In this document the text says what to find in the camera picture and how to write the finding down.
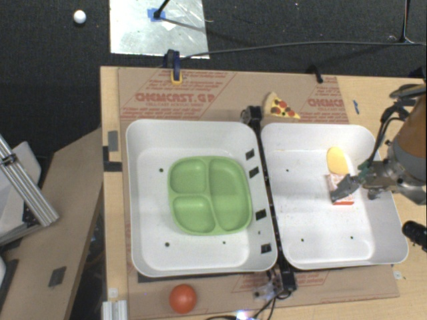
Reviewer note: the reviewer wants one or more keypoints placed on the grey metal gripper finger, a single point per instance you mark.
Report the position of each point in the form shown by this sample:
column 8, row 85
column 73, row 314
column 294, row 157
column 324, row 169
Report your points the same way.
column 343, row 188

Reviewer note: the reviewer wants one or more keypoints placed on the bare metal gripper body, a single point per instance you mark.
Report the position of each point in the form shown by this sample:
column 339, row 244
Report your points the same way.
column 387, row 178

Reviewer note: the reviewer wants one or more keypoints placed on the white and orange carton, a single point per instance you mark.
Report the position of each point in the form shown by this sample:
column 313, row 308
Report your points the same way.
column 347, row 201

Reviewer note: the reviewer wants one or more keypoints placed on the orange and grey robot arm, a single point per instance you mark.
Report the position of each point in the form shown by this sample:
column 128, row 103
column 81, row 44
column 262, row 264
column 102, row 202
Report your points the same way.
column 415, row 132

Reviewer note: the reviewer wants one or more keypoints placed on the yellow oval biscuit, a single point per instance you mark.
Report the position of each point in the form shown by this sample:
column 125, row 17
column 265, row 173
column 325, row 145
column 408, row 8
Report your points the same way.
column 337, row 160

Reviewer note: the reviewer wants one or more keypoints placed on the white plastic tray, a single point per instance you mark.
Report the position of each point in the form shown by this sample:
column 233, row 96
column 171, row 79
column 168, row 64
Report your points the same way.
column 313, row 218
column 150, row 192

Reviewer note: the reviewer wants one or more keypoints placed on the thin black rod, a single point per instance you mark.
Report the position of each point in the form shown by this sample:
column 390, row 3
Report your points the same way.
column 270, row 195

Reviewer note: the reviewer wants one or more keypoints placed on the toy pizza slice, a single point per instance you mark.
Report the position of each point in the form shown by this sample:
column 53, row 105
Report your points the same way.
column 280, row 107

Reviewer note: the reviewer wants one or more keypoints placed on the green divided plate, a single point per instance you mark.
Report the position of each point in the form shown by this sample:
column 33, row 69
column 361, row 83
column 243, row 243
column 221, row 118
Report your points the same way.
column 200, row 195

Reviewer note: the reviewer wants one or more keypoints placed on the brown cardboard board red print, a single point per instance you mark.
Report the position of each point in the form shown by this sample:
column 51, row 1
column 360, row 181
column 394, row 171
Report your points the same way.
column 213, row 92

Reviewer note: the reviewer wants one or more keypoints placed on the red ball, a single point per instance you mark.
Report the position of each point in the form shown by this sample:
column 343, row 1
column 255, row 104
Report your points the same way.
column 182, row 298

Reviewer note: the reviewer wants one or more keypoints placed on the white ball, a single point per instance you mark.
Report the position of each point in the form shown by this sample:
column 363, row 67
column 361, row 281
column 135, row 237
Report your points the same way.
column 80, row 16

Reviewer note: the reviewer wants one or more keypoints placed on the black cylinder on white bracket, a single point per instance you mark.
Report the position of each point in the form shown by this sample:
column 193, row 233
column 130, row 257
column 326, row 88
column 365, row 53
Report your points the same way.
column 415, row 233

